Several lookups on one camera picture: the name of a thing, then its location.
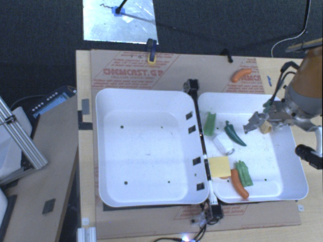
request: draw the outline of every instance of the orange sausage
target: orange sausage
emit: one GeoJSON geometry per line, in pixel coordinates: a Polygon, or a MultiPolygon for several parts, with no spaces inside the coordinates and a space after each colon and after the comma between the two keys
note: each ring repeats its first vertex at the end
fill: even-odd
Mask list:
{"type": "Polygon", "coordinates": [[[247,199],[249,197],[249,193],[242,186],[239,179],[239,172],[236,169],[231,169],[231,181],[238,194],[241,195],[243,199],[247,199]]]}
{"type": "Polygon", "coordinates": [[[250,75],[252,73],[251,68],[245,68],[237,71],[231,79],[231,82],[236,83],[242,76],[250,75]]]}

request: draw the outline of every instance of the white tray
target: white tray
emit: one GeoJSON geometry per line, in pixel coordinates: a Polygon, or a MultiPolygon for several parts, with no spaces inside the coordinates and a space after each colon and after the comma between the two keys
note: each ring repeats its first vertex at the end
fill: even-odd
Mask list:
{"type": "MultiPolygon", "coordinates": [[[[216,113],[216,132],[223,132],[226,120],[233,124],[238,136],[247,144],[235,145],[229,156],[230,167],[242,160],[249,168],[253,186],[246,187],[250,196],[242,199],[234,190],[230,179],[213,179],[216,196],[226,203],[299,200],[308,192],[300,158],[294,153],[295,142],[289,126],[262,134],[259,129],[245,134],[243,125],[270,95],[203,93],[199,97],[201,121],[204,124],[208,111],[216,113]]],[[[210,137],[204,136],[208,157],[222,156],[210,137]]]]}
{"type": "Polygon", "coordinates": [[[189,95],[104,89],[96,96],[96,116],[103,202],[122,207],[206,200],[207,178],[189,95]]]}

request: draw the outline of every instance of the protective paper film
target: protective paper film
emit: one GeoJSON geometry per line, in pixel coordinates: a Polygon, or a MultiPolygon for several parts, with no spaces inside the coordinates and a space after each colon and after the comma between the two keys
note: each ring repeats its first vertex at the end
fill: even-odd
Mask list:
{"type": "Polygon", "coordinates": [[[152,0],[128,0],[121,15],[112,13],[123,0],[83,0],[84,40],[145,44],[157,39],[152,0]]]}

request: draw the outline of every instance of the green pepper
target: green pepper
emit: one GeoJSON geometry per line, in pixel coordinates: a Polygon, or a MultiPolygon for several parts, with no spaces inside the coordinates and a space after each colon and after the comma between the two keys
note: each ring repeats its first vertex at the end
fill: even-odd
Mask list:
{"type": "Polygon", "coordinates": [[[203,127],[204,135],[212,136],[214,134],[214,126],[216,124],[216,113],[211,114],[211,112],[207,113],[207,118],[203,127]]]}
{"type": "Polygon", "coordinates": [[[236,162],[236,170],[239,172],[239,179],[243,187],[253,186],[248,167],[243,161],[236,162]]]}
{"type": "Polygon", "coordinates": [[[226,121],[226,126],[224,127],[224,130],[226,131],[226,134],[230,137],[232,141],[241,146],[247,146],[237,135],[236,131],[233,128],[233,125],[229,124],[229,121],[226,121]]]}

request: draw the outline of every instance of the yellow square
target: yellow square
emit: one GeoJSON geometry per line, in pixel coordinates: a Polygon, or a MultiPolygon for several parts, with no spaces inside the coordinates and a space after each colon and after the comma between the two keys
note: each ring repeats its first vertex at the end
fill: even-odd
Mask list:
{"type": "Polygon", "coordinates": [[[208,158],[211,177],[227,177],[231,176],[229,157],[212,157],[208,158]]]}

